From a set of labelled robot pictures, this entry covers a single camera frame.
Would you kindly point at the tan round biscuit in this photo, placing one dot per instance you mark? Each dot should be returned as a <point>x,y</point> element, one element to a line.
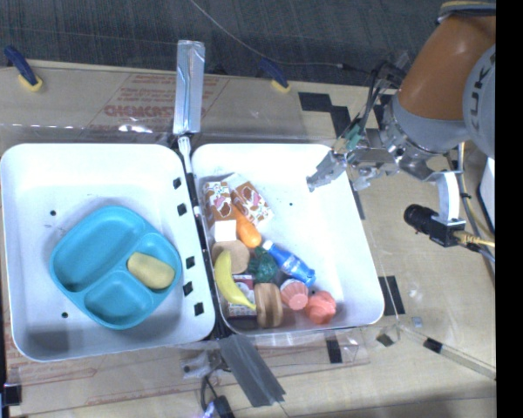
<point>239,255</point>

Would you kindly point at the blue divided plate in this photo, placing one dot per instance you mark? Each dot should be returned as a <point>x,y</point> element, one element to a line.
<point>96,251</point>

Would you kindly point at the orange carrot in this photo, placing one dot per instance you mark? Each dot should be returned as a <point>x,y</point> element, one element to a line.
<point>248,233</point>

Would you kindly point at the pink cupcake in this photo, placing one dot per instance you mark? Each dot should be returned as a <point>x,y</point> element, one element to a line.
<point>294,295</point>

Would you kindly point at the red and white packet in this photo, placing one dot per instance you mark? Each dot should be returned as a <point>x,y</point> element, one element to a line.
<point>244,309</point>

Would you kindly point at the yellow oval toy food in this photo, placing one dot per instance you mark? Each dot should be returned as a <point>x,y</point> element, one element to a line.
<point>150,270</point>

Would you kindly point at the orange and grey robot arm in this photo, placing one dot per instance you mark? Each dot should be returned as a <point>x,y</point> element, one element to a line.
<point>440,72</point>

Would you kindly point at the brown doughnut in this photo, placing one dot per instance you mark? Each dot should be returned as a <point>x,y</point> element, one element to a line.
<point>268,305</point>

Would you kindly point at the white plastic tray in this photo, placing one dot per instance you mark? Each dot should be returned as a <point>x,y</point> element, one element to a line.
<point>331,242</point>
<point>96,168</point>

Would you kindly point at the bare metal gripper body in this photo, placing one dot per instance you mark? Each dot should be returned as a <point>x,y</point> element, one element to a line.
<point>381,155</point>

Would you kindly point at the white and brown printed carton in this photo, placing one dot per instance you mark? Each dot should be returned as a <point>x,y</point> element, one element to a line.
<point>253,203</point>
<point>217,200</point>

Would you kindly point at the yellow banana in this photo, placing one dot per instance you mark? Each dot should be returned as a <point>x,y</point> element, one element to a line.
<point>226,279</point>

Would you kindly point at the salmon lumpy toy food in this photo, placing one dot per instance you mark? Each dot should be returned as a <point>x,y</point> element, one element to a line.
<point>321,307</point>

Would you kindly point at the black cylinder on white bracket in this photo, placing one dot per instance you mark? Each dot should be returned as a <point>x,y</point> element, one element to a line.
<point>436,224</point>

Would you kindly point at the green broccoli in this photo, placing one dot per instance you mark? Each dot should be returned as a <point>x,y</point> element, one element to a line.
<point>263,268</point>

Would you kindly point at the blue bottle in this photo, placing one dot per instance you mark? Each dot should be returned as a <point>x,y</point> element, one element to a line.
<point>290,263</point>

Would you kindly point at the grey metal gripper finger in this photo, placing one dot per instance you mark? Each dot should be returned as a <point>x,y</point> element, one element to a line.
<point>362,180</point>
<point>327,170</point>

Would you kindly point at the white cube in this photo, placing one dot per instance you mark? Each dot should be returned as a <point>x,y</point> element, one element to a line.
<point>225,231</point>

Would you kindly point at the brown cardboard board red print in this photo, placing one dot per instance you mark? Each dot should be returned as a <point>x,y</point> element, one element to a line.
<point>91,98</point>

